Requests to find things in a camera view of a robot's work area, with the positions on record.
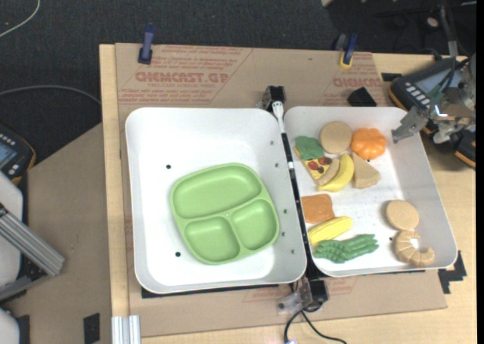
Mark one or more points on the tan bread wedge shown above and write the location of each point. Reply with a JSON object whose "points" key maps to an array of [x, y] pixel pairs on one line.
{"points": [[363, 175]]}

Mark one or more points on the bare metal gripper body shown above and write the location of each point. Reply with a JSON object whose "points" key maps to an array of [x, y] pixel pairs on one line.
{"points": [[457, 112]]}

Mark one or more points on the yellow banana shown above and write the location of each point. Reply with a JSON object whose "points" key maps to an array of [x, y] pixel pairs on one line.
{"points": [[345, 176]]}

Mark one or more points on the tan round biscuit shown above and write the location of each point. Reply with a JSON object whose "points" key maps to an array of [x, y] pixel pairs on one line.
{"points": [[402, 214], [336, 137]]}

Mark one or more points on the green divided plate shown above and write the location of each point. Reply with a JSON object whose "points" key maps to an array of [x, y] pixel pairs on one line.
{"points": [[223, 214]]}

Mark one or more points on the black cylinder on white bracket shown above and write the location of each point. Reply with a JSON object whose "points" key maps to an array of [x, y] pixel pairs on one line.
{"points": [[452, 138]]}

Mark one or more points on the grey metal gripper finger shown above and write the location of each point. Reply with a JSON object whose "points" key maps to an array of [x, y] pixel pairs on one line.
{"points": [[410, 123]]}

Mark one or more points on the green pea pods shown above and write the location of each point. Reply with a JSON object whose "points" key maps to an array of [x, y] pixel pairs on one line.
{"points": [[329, 251]]}

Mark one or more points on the green asparagus bundle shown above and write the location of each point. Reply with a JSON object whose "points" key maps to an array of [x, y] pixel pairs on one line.
{"points": [[361, 245]]}

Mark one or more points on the pizza slice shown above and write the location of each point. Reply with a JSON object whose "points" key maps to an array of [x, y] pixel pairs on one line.
{"points": [[314, 168]]}

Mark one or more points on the brown cardboard board red print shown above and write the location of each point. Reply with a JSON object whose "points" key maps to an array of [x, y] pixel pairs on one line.
{"points": [[227, 70]]}

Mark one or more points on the green lettuce leaf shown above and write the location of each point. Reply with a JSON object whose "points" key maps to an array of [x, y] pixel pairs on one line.
{"points": [[309, 147]]}

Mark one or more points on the tan croissant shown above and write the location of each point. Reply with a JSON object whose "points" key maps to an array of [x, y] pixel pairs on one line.
{"points": [[406, 250]]}

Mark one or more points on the white plastic tray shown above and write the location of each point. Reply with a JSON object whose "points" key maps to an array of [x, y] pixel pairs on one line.
{"points": [[151, 146], [408, 183]]}

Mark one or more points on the yellow corn cob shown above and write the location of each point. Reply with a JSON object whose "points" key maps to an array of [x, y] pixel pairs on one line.
{"points": [[329, 230]]}

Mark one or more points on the orange pumpkin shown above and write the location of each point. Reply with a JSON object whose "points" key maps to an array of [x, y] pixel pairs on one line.
{"points": [[368, 143]]}

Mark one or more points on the orange toast slice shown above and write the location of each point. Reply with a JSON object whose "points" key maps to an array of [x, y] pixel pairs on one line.
{"points": [[317, 208]]}

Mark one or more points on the thin black and white rod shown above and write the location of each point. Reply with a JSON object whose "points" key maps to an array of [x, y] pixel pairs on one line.
{"points": [[290, 165]]}

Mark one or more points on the black wedge block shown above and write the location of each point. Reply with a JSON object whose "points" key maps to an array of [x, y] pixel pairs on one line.
{"points": [[361, 97]]}

